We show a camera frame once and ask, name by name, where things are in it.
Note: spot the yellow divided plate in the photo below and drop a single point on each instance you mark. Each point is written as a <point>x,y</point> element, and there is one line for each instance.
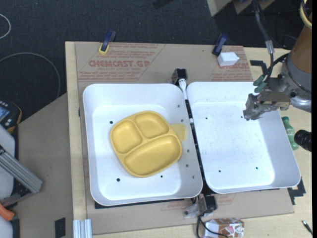
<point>146,145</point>

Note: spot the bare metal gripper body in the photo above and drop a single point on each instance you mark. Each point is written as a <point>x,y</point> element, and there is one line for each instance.
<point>277,94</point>

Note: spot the green plastic bottle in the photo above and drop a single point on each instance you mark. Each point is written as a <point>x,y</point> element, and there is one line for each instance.
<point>289,133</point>

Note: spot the small white carton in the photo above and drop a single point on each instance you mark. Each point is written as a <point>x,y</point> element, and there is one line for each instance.
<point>227,59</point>

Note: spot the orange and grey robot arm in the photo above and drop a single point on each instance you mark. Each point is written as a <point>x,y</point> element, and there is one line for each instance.
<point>301,56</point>

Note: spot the thin black and white rod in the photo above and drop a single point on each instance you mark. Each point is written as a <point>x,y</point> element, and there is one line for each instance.
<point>191,123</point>

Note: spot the white plastic tray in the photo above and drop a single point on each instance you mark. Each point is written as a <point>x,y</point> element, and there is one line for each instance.
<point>106,182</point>
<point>235,152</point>

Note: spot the brown cardboard board red print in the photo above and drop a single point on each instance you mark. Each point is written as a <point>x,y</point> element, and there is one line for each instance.
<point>138,219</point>

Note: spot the brown and white carton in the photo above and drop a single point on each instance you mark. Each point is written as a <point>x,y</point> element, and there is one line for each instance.
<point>226,228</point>

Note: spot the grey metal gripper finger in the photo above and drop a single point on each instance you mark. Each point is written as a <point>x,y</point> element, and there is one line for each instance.
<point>258,111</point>
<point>249,106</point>

